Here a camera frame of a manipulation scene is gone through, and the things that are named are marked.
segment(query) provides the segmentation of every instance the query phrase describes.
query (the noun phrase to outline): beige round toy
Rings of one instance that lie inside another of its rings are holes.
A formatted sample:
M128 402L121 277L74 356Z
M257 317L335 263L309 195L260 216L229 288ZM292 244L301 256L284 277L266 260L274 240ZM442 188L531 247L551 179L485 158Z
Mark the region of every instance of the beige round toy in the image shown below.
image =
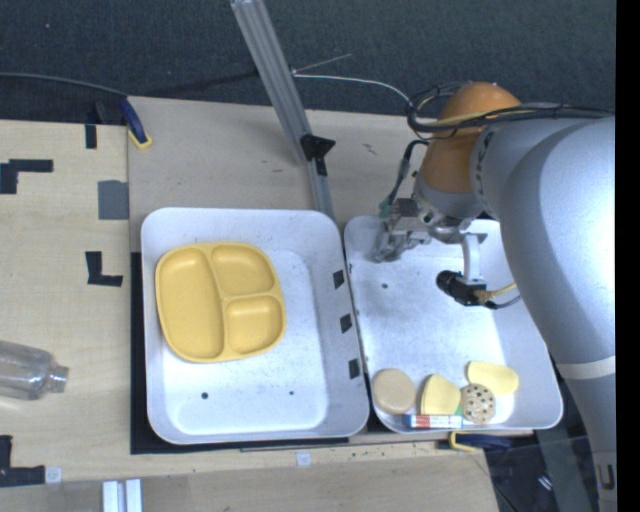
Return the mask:
M461 390L462 415L469 421L484 425L496 414L496 399L482 384L469 384Z
M371 388L375 404L389 414L403 414L415 405L413 382L406 373L395 368L376 373Z

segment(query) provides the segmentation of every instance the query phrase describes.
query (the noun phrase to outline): wooden table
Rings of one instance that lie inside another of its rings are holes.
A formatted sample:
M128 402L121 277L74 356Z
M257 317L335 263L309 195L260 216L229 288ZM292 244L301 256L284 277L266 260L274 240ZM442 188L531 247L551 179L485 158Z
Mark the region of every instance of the wooden table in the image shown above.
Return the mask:
M424 436L363 432L348 444L304 448L311 462L304 468L297 467L300 448L130 454L130 253L139 250L145 214L166 204L313 207L307 171L290 156L271 108L131 101L154 139L145 152L120 126L97 126L97 148L88 149L82 125L0 122L0 163L54 162L52 173L19 173L15 195L0 194L0 339L50 350L70 367L62 394L33 402L0 398L0 434L14 436L12 465L60 468L67 487L58 492L70 500L97 492L78 487L83 481L144 478L145 503L155 503L150 510L175 510L176 496L200 510L214 488L230 510L254 508L260 499L275 500L273 510L338 503L388 510L395 500L404 508L497 510L482 452L440 450ZM317 135L338 141L326 162L339 227L377 213L412 139L404 119L308 115ZM208 130L193 131L185 116ZM215 186L203 190L193 176L215 179ZM99 216L98 184L112 180L129 184L129 219ZM88 251L102 253L103 274L123 276L121 286L87 284ZM3 489L0 496L14 499L14 510L27 503L38 510L50 500L47 492Z

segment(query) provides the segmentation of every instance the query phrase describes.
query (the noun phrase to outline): white tray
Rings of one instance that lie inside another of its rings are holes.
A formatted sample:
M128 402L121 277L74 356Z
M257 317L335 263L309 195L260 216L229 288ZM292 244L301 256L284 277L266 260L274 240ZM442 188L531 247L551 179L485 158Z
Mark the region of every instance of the white tray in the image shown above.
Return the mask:
M287 327L270 351L190 363L168 347L154 273L170 249L253 244L271 259ZM360 347L336 225L299 210L163 208L141 230L147 412L174 444L346 437L369 415Z
M563 410L560 391L546 345L524 303L491 311L462 306L440 291L436 287L440 271L464 268L460 245L433 241L405 251L397 261L374 262L371 254L382 227L378 218L363 216L352 219L345 230L349 277L370 378L385 368L404 371L418 389L419 403L424 380L432 373L463 387L468 384L464 370L469 361L505 364L518 373L519 389L497 398L497 414L489 424L465 428L529 430L555 425ZM469 231L488 234L480 246L481 272L488 288L510 284L513 279L498 223L476 220ZM511 293L496 302L509 300L517 292ZM389 429L419 432L375 404L374 409ZM416 413L416 407L409 412Z

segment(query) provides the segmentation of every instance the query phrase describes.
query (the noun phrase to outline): yellow plate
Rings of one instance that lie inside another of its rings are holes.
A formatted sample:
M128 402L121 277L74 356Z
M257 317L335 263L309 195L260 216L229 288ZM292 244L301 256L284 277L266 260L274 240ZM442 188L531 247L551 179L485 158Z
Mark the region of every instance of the yellow plate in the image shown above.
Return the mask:
M155 281L162 331L183 359L240 359L273 348L284 334L278 276L269 257L253 245L178 247L162 256Z

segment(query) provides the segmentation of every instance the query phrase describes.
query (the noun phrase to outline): clear glass jar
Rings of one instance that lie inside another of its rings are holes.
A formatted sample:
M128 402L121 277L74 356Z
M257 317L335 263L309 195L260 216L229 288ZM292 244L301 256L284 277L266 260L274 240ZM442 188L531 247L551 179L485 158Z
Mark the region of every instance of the clear glass jar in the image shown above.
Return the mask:
M0 395L36 400L62 393L68 374L49 352L0 340Z

